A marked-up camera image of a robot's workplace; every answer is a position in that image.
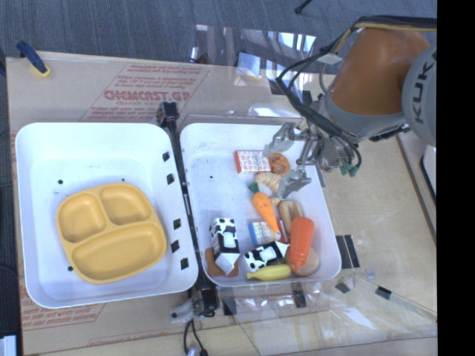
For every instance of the orange and white carton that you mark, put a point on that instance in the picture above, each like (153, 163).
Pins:
(250, 161)

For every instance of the brown biscuit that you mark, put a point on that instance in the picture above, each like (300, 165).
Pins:
(212, 267)

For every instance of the tan round bread bun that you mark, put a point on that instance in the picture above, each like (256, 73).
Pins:
(311, 263)

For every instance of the white plastic tray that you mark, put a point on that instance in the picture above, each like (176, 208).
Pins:
(215, 195)
(104, 150)

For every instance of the small cow print carton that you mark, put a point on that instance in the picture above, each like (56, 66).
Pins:
(261, 258)

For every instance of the tan hot dog bun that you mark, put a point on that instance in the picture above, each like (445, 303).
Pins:
(291, 210)

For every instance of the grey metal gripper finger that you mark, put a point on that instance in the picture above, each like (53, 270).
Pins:
(294, 182)
(281, 139)

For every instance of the yellow banana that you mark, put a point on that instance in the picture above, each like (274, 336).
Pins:
(272, 273)

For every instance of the black cylinder on white bracket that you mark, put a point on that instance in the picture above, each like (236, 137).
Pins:
(387, 134)

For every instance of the brown pretzel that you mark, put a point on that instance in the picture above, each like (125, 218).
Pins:
(279, 163)

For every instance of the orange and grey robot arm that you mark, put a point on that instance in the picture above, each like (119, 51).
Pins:
(367, 80)

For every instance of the thin black rod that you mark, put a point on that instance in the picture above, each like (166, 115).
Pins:
(182, 187)

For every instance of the blue and orange carton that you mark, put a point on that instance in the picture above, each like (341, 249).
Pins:
(261, 233)

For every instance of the yellow divided plate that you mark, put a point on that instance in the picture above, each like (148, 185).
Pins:
(111, 247)

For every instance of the tall cow print carton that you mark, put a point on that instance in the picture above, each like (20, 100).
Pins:
(224, 239)

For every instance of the beige croissant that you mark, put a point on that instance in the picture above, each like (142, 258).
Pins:
(269, 180)

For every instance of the brown cardboard board red print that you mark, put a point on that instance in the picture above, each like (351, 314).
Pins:
(74, 87)

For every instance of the orange squeeze bottle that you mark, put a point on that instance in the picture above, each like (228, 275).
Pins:
(301, 239)

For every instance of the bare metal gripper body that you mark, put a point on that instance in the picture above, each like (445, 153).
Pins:
(330, 154)

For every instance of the orange carrot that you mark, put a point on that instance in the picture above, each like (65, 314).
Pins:
(265, 206)

